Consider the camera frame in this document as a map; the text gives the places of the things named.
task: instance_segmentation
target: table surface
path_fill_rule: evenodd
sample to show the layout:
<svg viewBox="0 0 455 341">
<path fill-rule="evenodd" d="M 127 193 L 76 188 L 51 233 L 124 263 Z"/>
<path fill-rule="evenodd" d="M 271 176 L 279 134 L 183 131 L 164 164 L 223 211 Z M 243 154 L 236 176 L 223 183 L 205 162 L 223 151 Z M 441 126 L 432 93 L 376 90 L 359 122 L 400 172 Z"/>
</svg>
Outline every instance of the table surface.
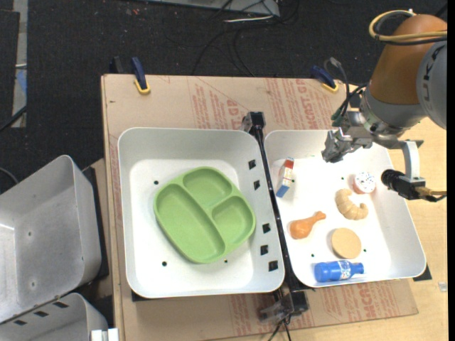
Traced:
<svg viewBox="0 0 455 341">
<path fill-rule="evenodd" d="M 125 75 L 105 75 L 102 78 L 102 108 L 103 123 L 105 129 L 105 159 L 107 168 L 107 187 L 112 190 L 112 176 L 110 163 L 109 136 L 113 135 L 111 130 L 112 122 L 108 120 L 109 104 L 114 102 L 124 103 L 124 116 L 111 118 L 117 120 L 118 130 L 127 129 L 129 126 L 166 126 L 166 127 L 185 127 L 179 116 L 179 107 L 166 108 L 166 118 L 157 117 L 153 112 L 137 112 L 137 120 L 131 118 L 128 112 L 129 104 L 127 102 L 131 87 L 123 89 L 121 83 L 124 82 Z M 168 76 L 161 77 L 163 81 L 168 80 Z M 241 87 L 248 79 L 232 79 L 239 83 Z M 251 79 L 251 82 L 257 82 L 257 78 Z M 106 94 L 107 85 L 111 85 L 109 94 Z M 258 104 L 253 111 L 261 111 Z M 426 179 L 427 187 L 433 190 L 446 189 L 446 131 L 439 128 L 428 118 L 423 119 L 418 125 L 407 131 L 404 139 L 422 139 L 424 144 L 419 148 L 420 157 L 420 175 Z M 405 162 L 401 151 L 389 151 L 395 169 L 404 172 Z M 432 203 L 423 200 L 408 201 L 409 211 L 414 220 L 422 247 L 427 257 L 427 263 L 432 275 L 432 279 L 424 281 L 409 280 L 412 293 L 419 313 L 416 315 L 385 318 L 380 320 L 363 321 L 359 323 L 345 323 L 336 326 L 324 326 L 317 328 L 306 328 L 292 330 L 291 338 L 295 340 L 448 340 L 448 292 L 446 285 L 448 280 L 447 271 L 447 201 L 446 199 Z M 114 218 L 114 203 L 112 198 L 109 199 L 109 230 L 111 241 L 111 261 L 112 261 L 112 287 L 114 295 L 114 319 L 116 327 L 121 330 L 124 327 L 122 317 L 122 297 L 121 297 L 121 278 L 124 269 L 118 267 L 119 248 L 116 238 L 116 225 Z M 263 341 L 268 340 L 270 334 L 250 335 L 245 337 L 234 337 L 225 340 L 237 341 Z M 288 340 L 285 332 L 279 332 L 275 341 Z"/>
</svg>

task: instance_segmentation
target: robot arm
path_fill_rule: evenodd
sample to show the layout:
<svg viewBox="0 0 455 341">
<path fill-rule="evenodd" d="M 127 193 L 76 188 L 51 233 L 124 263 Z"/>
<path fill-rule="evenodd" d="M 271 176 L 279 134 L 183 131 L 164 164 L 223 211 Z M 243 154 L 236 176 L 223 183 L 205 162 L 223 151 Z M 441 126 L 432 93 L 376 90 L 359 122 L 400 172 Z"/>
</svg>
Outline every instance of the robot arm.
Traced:
<svg viewBox="0 0 455 341">
<path fill-rule="evenodd" d="M 392 36 L 374 31 L 384 19 L 398 14 L 410 17 Z M 362 93 L 359 110 L 345 109 L 335 118 L 338 128 L 328 132 L 322 151 L 326 162 L 341 161 L 347 153 L 370 148 L 373 142 L 401 149 L 406 173 L 387 170 L 382 182 L 408 200 L 434 202 L 445 197 L 446 192 L 425 188 L 419 176 L 418 148 L 423 141 L 401 141 L 400 137 L 424 117 L 446 129 L 446 30 L 443 20 L 409 11 L 390 11 L 372 21 L 371 36 L 387 45 Z"/>
</svg>

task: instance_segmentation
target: blue clamp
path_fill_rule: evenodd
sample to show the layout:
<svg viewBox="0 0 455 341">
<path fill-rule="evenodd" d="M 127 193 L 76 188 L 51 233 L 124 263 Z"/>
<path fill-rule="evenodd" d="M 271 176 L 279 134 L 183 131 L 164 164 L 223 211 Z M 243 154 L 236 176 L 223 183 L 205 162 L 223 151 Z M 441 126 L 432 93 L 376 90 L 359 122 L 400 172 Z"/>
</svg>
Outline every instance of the blue clamp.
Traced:
<svg viewBox="0 0 455 341">
<path fill-rule="evenodd" d="M 313 67 L 311 67 L 310 73 L 312 77 L 317 78 L 322 83 L 322 86 L 324 88 L 328 89 L 331 92 L 338 91 L 338 85 L 335 83 L 332 76 L 330 76 L 326 70 L 323 70 L 317 65 L 314 65 Z"/>
<path fill-rule="evenodd" d="M 144 69 L 142 67 L 141 62 L 139 61 L 138 57 L 133 57 L 131 59 L 131 64 L 133 66 L 133 72 L 136 76 L 134 80 L 134 84 L 136 85 L 140 94 L 149 94 L 150 93 L 150 86 L 145 79 Z"/>
</svg>

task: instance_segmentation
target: hole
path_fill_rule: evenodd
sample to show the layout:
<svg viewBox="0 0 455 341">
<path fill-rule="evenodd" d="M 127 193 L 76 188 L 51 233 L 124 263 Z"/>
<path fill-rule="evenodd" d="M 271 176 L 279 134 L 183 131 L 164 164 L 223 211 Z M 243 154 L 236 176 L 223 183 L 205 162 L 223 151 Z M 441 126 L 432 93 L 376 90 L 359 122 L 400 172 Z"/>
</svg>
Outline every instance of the hole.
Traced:
<svg viewBox="0 0 455 341">
<path fill-rule="evenodd" d="M 38 312 L 34 312 L 34 315 L 37 315 L 39 317 L 46 317 L 49 315 L 49 313 L 43 312 L 42 310 L 39 310 Z"/>
<path fill-rule="evenodd" d="M 261 255 L 267 254 L 269 252 L 269 245 L 261 246 Z"/>
<path fill-rule="evenodd" d="M 269 261 L 269 271 L 277 270 L 278 269 L 278 261 Z"/>
<path fill-rule="evenodd" d="M 54 302 L 54 303 L 52 303 L 52 304 L 53 304 L 53 305 L 56 305 L 56 306 L 59 307 L 59 308 L 67 308 L 67 307 L 69 307 L 68 304 L 64 304 L 63 302 Z"/>
<path fill-rule="evenodd" d="M 270 224 L 263 224 L 262 225 L 262 232 L 264 232 L 266 234 L 269 231 L 270 231 Z"/>
</svg>

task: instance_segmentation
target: black floor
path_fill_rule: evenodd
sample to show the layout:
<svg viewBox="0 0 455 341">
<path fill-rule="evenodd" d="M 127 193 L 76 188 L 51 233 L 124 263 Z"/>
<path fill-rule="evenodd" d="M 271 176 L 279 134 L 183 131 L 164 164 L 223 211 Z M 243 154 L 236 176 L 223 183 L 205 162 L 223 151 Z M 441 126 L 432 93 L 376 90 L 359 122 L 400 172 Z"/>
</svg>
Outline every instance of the black floor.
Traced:
<svg viewBox="0 0 455 341">
<path fill-rule="evenodd" d="M 0 128 L 11 116 L 18 14 L 0 0 Z M 280 21 L 225 23 L 243 13 L 125 0 L 28 0 L 27 127 L 0 131 L 0 168 L 19 180 L 62 154 L 84 168 L 103 157 L 100 77 L 118 55 L 146 73 L 309 77 L 335 57 L 366 82 L 383 45 L 378 14 L 439 14 L 447 0 L 281 0 Z M 14 183 L 0 172 L 0 191 Z"/>
</svg>

